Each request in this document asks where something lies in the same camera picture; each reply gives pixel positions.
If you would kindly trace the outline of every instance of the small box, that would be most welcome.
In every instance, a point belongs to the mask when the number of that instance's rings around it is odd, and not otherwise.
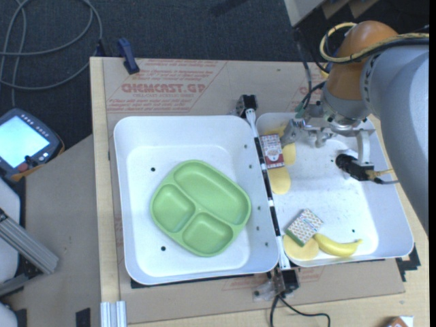
[[[262,153],[264,154],[266,168],[278,168],[285,165],[278,134],[260,136],[260,145],[262,147]]]
[[[323,224],[324,222],[315,213],[306,208],[287,227],[285,233],[302,247]]]
[[[398,316],[390,322],[386,327],[414,327],[413,316]]]

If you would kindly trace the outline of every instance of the yellow plastic food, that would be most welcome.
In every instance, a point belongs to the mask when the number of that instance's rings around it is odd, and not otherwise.
[[[290,166],[295,163],[296,159],[296,149],[295,143],[287,144],[281,149],[283,153],[283,158],[285,160],[285,165]]]
[[[320,248],[318,243],[310,238],[303,247],[296,243],[291,236],[285,235],[283,237],[283,248],[289,259],[297,260],[311,260],[317,256]]]
[[[265,135],[268,135],[268,134],[278,134],[279,137],[281,137],[285,133],[285,128],[286,128],[286,125],[280,126],[279,128],[272,129],[270,131],[265,132],[264,134]]]
[[[363,240],[357,240],[352,243],[337,243],[327,236],[317,233],[313,235],[320,249],[330,255],[337,257],[349,257],[356,252],[357,247],[363,242]]]
[[[268,170],[271,190],[277,195],[283,195],[291,187],[291,177],[286,167],[271,168]]]

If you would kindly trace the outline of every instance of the green plastic tray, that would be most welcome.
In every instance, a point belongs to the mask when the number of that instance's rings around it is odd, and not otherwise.
[[[251,213],[245,191],[200,160],[177,165],[161,182],[150,203],[156,225],[192,253],[223,252]]]

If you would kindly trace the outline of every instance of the banana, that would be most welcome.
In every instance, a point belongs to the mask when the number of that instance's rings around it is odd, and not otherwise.
[[[352,243],[337,243],[331,238],[325,235],[316,233],[313,235],[320,249],[330,255],[335,255],[337,257],[349,257],[354,252],[356,252],[357,247],[363,242],[361,239],[354,241]]]

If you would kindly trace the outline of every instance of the gray cable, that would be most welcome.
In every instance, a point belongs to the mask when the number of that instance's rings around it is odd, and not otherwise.
[[[97,43],[102,39],[103,36],[103,28],[102,28],[102,21],[99,17],[99,14],[97,12],[97,10],[93,7],[93,5],[91,4],[91,2],[89,0],[79,0],[81,2],[83,2],[85,5],[87,5],[90,8],[90,17],[89,17],[89,21],[87,26],[83,29],[83,31],[77,36],[75,37],[73,40],[67,42],[64,45],[55,47],[55,48],[51,48],[48,50],[41,50],[41,51],[35,51],[35,52],[23,52],[22,49],[25,45],[25,39],[26,39],[26,32],[27,32],[27,19],[26,19],[26,14],[25,14],[25,10],[24,7],[26,6],[26,4],[28,4],[30,1],[32,0],[24,0],[23,2],[20,2],[20,0],[15,0],[15,2],[18,4],[18,7],[13,15],[13,17],[11,18],[9,27],[7,29],[7,33],[5,36],[5,42],[3,45],[3,51],[0,52],[0,57],[1,57],[1,62],[0,62],[0,91],[1,91],[1,85],[5,85],[7,87],[10,87],[12,89],[12,93],[11,93],[11,98],[12,98],[12,106],[15,106],[15,90],[21,90],[21,91],[45,91],[48,89],[53,89],[55,87],[61,86],[62,84],[65,84],[71,80],[73,80],[74,78],[76,78],[79,74],[81,74],[86,68],[88,68],[89,66],[89,62],[87,62],[86,64],[84,64],[76,73],[72,74],[71,76],[67,77],[66,79],[56,82],[54,84],[50,84],[50,85],[46,85],[46,86],[40,86],[40,87],[25,87],[25,86],[19,86],[17,84],[15,84],[15,80],[16,80],[16,75],[18,73],[18,65],[20,62],[20,57],[34,57],[34,56],[41,56],[41,55],[47,55],[48,53],[54,53],[60,50],[63,50],[69,46],[71,46],[72,44],[74,44],[75,42],[77,42],[79,39],[81,39],[87,32],[88,30],[91,28],[92,22],[93,22],[93,17],[95,16],[97,19],[97,23],[99,26],[99,37],[98,37],[98,41]],[[10,34],[12,31],[12,27],[14,26],[16,19],[18,18],[18,15],[21,14],[22,16],[22,36],[21,36],[21,41],[20,41],[20,46],[18,48],[18,52],[8,52],[7,51],[7,47],[9,44],[9,40],[10,40]],[[94,53],[92,54],[93,56],[96,55],[97,49],[94,51]],[[15,62],[15,66],[14,66],[14,71],[12,73],[12,82],[6,82],[3,80],[3,69],[4,69],[4,63],[5,63],[5,58],[6,57],[17,57],[16,58],[16,62]]]

